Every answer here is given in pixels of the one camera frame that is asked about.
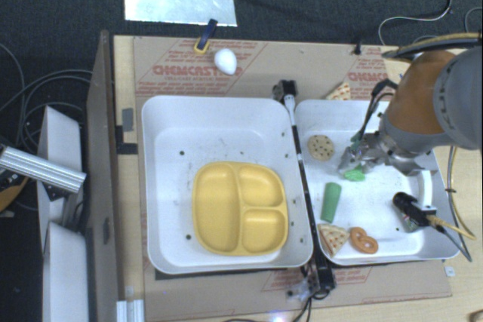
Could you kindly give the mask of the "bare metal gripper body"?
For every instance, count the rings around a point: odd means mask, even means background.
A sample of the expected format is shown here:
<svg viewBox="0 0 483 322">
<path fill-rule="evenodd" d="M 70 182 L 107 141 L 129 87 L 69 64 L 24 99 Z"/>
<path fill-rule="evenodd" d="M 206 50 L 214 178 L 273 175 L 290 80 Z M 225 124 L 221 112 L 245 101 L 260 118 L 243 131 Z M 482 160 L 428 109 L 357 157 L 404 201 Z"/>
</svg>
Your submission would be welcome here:
<svg viewBox="0 0 483 322">
<path fill-rule="evenodd" d="M 386 133 L 379 131 L 366 133 L 359 143 L 360 161 L 372 161 L 374 167 L 386 165 L 394 167 L 405 176 L 413 176 L 425 168 L 416 161 L 417 153 L 409 152 Z"/>
</svg>

